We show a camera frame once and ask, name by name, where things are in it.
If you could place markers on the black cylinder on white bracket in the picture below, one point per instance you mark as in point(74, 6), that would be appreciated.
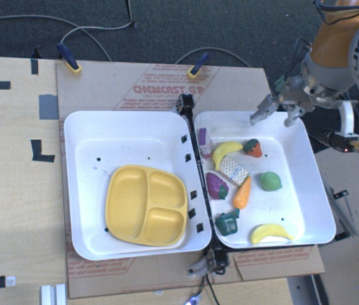
point(344, 129)

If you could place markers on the orange carrot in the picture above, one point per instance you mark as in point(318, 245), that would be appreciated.
point(242, 194)

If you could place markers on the green lime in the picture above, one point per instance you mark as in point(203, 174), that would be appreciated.
point(270, 181)

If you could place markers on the clear bottle purple cap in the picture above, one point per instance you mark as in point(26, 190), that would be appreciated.
point(204, 145)

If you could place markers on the white plastic tray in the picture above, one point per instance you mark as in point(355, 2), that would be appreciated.
point(128, 151)
point(290, 208)

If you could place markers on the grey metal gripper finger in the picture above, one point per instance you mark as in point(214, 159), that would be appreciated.
point(263, 110)
point(293, 114)

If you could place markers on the red strawberry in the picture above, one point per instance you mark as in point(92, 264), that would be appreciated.
point(253, 148)

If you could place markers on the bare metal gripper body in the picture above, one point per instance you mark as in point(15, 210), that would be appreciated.
point(300, 91)

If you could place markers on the brown cardboard board red print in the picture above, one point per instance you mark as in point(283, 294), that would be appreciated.
point(134, 84)

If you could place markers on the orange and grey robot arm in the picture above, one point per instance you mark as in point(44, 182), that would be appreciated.
point(335, 43)

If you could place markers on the white patterned packet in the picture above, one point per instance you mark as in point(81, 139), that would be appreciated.
point(233, 170)

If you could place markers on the purple grapes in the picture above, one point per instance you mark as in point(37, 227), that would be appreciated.
point(215, 184)

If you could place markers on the yellow divided plate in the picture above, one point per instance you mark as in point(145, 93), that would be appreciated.
point(141, 205)

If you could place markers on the green bell pepper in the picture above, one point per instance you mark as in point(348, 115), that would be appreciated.
point(227, 222)

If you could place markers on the yellow banana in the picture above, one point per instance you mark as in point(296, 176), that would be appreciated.
point(222, 152)
point(268, 232)

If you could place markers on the thin black rod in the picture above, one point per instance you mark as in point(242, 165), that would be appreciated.
point(200, 170)

